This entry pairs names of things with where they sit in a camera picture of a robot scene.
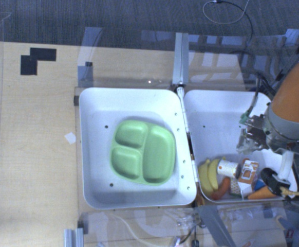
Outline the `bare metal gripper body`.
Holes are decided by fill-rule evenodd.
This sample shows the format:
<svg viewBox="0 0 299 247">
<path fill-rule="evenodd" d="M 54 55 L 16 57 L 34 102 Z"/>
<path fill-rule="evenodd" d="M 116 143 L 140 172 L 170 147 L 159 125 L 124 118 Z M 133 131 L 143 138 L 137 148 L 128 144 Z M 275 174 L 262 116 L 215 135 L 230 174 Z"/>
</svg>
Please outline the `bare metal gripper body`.
<svg viewBox="0 0 299 247">
<path fill-rule="evenodd" d="M 264 131 L 265 115 L 253 115 L 245 119 L 242 130 L 242 137 L 245 138 L 247 143 L 252 142 L 254 146 L 266 146 L 266 133 Z"/>
</svg>

